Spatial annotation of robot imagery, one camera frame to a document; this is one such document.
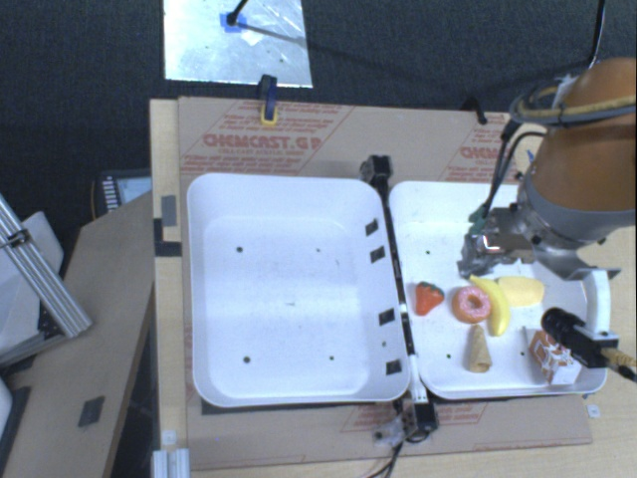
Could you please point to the thin black and white rod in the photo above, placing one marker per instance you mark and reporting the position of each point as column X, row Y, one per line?
column 398, row 277

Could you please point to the pink doughnut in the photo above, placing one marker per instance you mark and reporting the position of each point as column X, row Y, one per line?
column 470, row 307

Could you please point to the orange and white carton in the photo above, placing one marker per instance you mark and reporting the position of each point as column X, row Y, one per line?
column 552, row 361

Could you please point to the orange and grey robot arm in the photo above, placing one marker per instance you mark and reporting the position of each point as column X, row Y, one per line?
column 587, row 167

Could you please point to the red strawberry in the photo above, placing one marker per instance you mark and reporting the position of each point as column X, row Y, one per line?
column 428, row 298

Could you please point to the tan waffle cone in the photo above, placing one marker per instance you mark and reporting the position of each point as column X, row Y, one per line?
column 478, row 351

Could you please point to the pale yellow rounded toy food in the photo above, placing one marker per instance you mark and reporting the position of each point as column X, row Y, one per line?
column 522, row 292

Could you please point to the yellow banana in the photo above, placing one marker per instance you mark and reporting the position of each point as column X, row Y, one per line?
column 500, row 311

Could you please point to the black cylinder on white bracket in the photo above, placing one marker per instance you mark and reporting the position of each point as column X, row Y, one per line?
column 594, row 341

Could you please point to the white plastic tray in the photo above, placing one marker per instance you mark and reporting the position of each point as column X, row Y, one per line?
column 438, row 366
column 288, row 307

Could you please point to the brown cardboard board red print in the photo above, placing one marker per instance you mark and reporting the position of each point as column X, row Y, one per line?
column 298, row 132

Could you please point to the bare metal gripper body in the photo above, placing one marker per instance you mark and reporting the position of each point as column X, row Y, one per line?
column 507, row 239

